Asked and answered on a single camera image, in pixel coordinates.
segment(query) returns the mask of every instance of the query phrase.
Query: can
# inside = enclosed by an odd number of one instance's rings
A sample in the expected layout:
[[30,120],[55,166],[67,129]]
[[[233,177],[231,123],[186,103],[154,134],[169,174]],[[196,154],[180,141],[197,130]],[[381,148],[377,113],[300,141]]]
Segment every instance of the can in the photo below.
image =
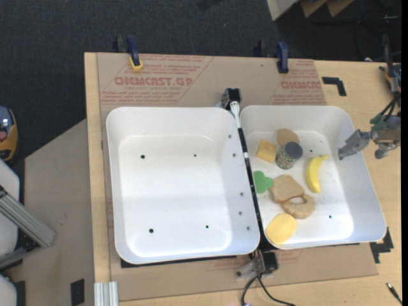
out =
[[293,167],[296,160],[303,155],[302,147],[296,142],[288,142],[283,146],[280,152],[276,155],[276,164],[281,169],[290,169]]

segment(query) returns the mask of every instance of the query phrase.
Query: black floor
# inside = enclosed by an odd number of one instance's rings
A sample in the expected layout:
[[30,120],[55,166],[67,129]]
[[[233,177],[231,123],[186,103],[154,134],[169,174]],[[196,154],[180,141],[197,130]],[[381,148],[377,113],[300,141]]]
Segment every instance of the black floor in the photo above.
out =
[[270,56],[285,41],[290,57],[363,61],[383,56],[387,33],[400,62],[401,20],[361,22],[385,15],[401,17],[402,0],[356,0],[335,18],[295,4],[276,21],[266,0],[0,0],[0,105],[26,157],[85,118],[84,52],[111,52],[117,34],[142,53],[251,57],[264,40]]

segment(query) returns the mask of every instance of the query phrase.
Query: yellow toy banana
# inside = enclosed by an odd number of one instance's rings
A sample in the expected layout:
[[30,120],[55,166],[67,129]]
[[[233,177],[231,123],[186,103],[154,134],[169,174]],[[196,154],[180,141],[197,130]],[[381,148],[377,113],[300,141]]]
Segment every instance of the yellow toy banana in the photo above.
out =
[[319,169],[323,160],[327,159],[327,154],[313,157],[306,168],[306,181],[309,188],[315,193],[320,193]]

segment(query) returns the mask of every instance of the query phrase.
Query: black cable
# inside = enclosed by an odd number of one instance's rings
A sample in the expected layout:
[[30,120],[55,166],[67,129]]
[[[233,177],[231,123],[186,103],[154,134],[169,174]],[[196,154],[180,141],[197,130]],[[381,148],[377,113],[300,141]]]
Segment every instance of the black cable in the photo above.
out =
[[262,281],[261,281],[261,276],[263,273],[259,274],[258,276],[252,278],[250,281],[248,281],[248,283],[245,285],[244,290],[242,290],[242,294],[241,294],[241,305],[245,306],[245,294],[247,293],[247,290],[249,289],[249,287],[252,285],[252,283],[254,283],[254,281],[257,279],[259,281],[259,283],[261,284],[261,287],[263,288],[264,292],[268,295],[269,298],[271,298],[273,301],[277,302],[277,303],[283,303],[287,306],[296,306],[292,303],[288,303],[288,302],[283,302],[282,300],[278,300],[275,299],[269,292],[268,290],[266,290],[266,287],[263,285]]

